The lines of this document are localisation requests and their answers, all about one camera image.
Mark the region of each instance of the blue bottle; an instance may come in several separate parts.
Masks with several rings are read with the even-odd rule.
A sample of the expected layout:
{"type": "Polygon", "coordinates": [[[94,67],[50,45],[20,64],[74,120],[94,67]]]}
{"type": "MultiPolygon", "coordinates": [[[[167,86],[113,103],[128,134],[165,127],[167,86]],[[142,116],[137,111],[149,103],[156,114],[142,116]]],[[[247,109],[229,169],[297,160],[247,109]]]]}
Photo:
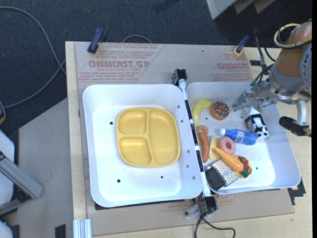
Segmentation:
{"type": "Polygon", "coordinates": [[[226,130],[221,128],[219,130],[219,136],[230,137],[234,142],[244,143],[246,145],[254,145],[257,140],[257,135],[254,132],[247,132],[240,129],[226,130]]]}

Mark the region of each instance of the chocolate donut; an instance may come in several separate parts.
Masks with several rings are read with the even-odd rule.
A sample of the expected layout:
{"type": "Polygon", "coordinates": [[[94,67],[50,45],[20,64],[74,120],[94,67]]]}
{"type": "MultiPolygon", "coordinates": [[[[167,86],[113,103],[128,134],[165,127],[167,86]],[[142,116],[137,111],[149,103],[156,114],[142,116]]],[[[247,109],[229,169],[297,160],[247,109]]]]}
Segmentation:
{"type": "Polygon", "coordinates": [[[224,102],[214,102],[210,107],[210,114],[217,120],[223,120],[229,115],[229,107],[224,102]]]}

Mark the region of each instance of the wooden table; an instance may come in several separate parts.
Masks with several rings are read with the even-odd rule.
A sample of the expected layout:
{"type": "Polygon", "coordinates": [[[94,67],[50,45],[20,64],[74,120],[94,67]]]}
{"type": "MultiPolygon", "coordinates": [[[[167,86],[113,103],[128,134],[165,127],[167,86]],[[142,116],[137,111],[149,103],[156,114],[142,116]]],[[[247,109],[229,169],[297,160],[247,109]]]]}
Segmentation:
{"type": "MultiPolygon", "coordinates": [[[[77,89],[77,71],[75,42],[66,42],[66,64],[67,64],[67,91],[69,111],[69,132],[70,132],[70,153],[73,193],[73,219],[87,219],[86,194],[84,184],[84,169],[81,147],[81,126],[78,116],[79,101],[77,89]]],[[[273,57],[277,57],[279,49],[269,49],[273,57]]],[[[248,60],[259,60],[256,48],[245,48],[245,55],[248,60]]],[[[259,67],[251,67],[253,77],[259,73],[259,67]]],[[[281,116],[297,117],[296,107],[290,107],[278,103],[281,116]]],[[[307,102],[307,122],[311,124],[311,99],[307,102]]],[[[312,140],[309,137],[299,137],[287,131],[289,141],[296,156],[306,194],[304,197],[295,199],[295,213],[281,216],[253,218],[229,222],[213,223],[217,227],[231,227],[236,230],[237,238],[254,237],[288,237],[288,238],[309,238],[312,237],[312,140]]],[[[191,238],[194,233],[194,226],[182,226],[176,228],[155,229],[131,233],[113,234],[98,236],[99,238],[145,238],[145,237],[182,237],[191,238]]],[[[232,231],[218,231],[211,229],[206,224],[201,224],[198,230],[198,237],[232,237],[232,231]]]]}

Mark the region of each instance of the yellow plate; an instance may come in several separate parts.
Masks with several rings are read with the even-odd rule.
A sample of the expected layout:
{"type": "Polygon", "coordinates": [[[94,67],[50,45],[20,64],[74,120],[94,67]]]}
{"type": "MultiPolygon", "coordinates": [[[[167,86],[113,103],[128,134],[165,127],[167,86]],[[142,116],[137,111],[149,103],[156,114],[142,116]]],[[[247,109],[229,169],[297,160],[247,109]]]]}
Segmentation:
{"type": "Polygon", "coordinates": [[[167,110],[126,109],[118,116],[116,133],[119,154],[129,165],[142,168],[166,167],[179,158],[177,124],[167,110]]]}

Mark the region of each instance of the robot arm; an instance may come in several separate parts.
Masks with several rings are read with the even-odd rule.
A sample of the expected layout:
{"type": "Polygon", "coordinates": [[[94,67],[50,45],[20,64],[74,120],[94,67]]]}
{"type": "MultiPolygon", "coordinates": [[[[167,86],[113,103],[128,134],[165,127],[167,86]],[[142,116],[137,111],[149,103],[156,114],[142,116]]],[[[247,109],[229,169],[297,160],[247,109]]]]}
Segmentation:
{"type": "Polygon", "coordinates": [[[262,71],[266,73],[265,81],[257,79],[251,84],[251,92],[243,92],[233,105],[234,111],[257,101],[258,110],[277,101],[295,104],[298,111],[297,120],[281,117],[279,124],[298,136],[312,136],[309,124],[306,123],[306,102],[308,100],[292,97],[304,89],[312,94],[312,22],[301,25],[288,24],[281,27],[274,36],[275,44],[282,48],[276,62],[262,71]],[[280,41],[280,33],[287,28],[295,27],[286,43],[280,41]]]}

